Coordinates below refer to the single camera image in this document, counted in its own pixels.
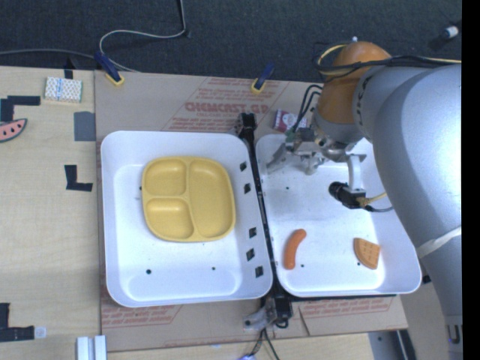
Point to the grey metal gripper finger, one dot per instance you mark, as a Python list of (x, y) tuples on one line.
[(276, 159), (312, 165)]

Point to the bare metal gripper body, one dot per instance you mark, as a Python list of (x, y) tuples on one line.
[(311, 146)]

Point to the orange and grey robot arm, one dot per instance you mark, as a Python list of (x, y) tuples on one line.
[(412, 133)]

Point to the red and white carton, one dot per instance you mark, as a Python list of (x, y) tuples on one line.
[(287, 120)]

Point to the white plastic tray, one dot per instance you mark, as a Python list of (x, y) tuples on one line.
[(330, 216), (180, 272)]

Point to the orange toy sausage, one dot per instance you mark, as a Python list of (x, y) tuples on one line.
[(292, 248)]

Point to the yellow divided plate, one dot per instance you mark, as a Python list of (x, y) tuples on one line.
[(202, 201)]

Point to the orange waffle biscuit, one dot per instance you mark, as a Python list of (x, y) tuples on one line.
[(367, 253)]

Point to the brown cardboard board red print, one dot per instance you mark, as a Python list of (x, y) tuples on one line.
[(150, 103)]

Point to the white patterned packet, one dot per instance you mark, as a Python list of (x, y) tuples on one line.
[(63, 89)]

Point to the pink watermelon slice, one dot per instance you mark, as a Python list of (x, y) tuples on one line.
[(11, 129)]

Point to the black cylinder on white bracket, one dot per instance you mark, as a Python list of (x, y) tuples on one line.
[(350, 193)]

